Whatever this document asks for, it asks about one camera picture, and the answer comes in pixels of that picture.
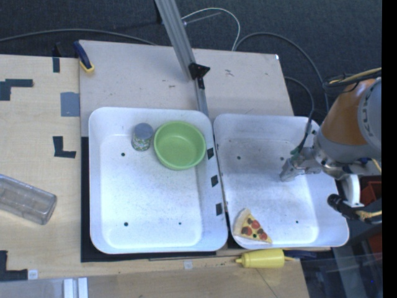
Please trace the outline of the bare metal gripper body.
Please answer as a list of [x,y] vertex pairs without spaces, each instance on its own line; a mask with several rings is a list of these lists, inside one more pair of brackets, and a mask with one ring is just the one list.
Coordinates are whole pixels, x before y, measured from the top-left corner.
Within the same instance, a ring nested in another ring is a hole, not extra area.
[[345,176],[342,163],[332,159],[322,149],[304,147],[292,156],[292,164],[294,168],[305,169],[306,174],[323,172],[334,179]]

